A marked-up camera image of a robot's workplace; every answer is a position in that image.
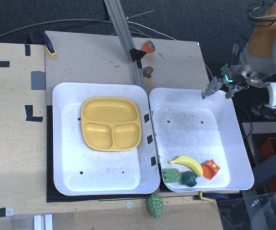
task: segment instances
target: wooden surface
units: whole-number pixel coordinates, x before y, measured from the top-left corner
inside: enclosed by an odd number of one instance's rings
[[[46,91],[31,89],[31,72],[46,71],[45,48],[31,45],[31,56],[25,56],[24,45],[0,43],[0,61],[10,62],[9,68],[0,68],[0,208],[12,208],[17,216],[65,213],[69,219],[57,214],[54,224],[61,226],[65,224],[63,221],[74,224],[79,219],[78,225],[71,229],[85,229],[83,219],[94,223],[90,229],[106,229],[117,219],[121,225],[114,229],[127,229],[127,222],[136,227],[131,229],[148,226],[171,229],[173,224],[189,222],[193,226],[206,228],[211,224],[211,229],[222,229],[218,212],[209,203],[194,201],[190,195],[196,193],[159,192],[164,197],[165,208],[159,220],[149,216],[145,199],[133,199],[133,208],[126,208],[126,200],[47,203]],[[43,121],[26,121],[25,105],[33,105],[34,116],[42,116]]]

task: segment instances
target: toy sink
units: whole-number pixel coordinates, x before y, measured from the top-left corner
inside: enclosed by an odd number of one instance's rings
[[[54,184],[64,195],[149,194],[160,184],[146,91],[61,83],[53,90]]]
[[[174,192],[247,190],[254,179],[231,99],[218,91],[202,99],[202,90],[156,88],[149,94],[157,152],[162,169],[180,155],[201,165],[213,160],[220,169],[210,179],[197,177],[194,187],[180,181],[165,183]]]
[[[131,150],[141,141],[139,110],[125,98],[87,100],[81,109],[81,129],[85,142],[95,150]]]

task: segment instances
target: yellow banana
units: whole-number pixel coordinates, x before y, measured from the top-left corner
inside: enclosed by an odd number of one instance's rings
[[[197,176],[203,176],[202,166],[200,165],[200,163],[197,160],[195,160],[191,157],[182,155],[182,156],[177,157],[175,160],[169,161],[169,164],[173,164],[173,163],[186,165],[187,167],[192,169],[193,172],[196,173]]]

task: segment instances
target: yellow divided plate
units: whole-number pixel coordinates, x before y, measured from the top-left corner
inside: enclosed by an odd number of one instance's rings
[[[139,110],[124,98],[87,100],[81,109],[81,129],[85,142],[94,150],[131,150],[141,141]]]

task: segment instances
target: green toy vegetable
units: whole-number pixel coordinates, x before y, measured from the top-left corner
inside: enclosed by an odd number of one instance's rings
[[[178,169],[162,169],[163,180],[166,183],[177,182],[181,179]]]
[[[186,171],[183,175],[182,175],[182,184],[187,185],[189,187],[193,187],[196,185],[196,178],[197,178],[197,174],[191,171]]]
[[[162,214],[163,202],[159,194],[151,194],[147,198],[147,205],[150,213],[156,218],[160,218]]]

